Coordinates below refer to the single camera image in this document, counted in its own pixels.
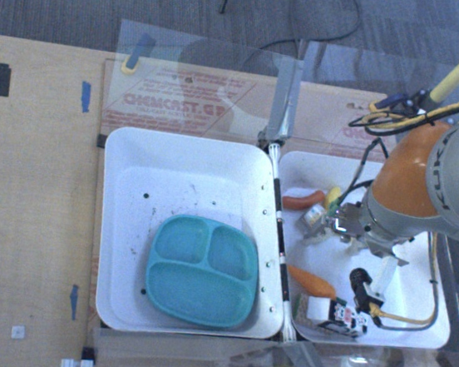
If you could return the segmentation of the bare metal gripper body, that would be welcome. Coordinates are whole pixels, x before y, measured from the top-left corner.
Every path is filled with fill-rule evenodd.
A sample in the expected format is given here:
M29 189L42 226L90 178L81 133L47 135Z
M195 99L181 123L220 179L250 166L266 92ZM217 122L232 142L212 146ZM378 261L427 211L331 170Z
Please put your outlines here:
M349 203L341 205L335 213L333 230L341 236L354 239L379 258L396 259L398 266L408 264L407 260L397 257L394 246L404 243L408 237L394 235L372 217L366 205Z

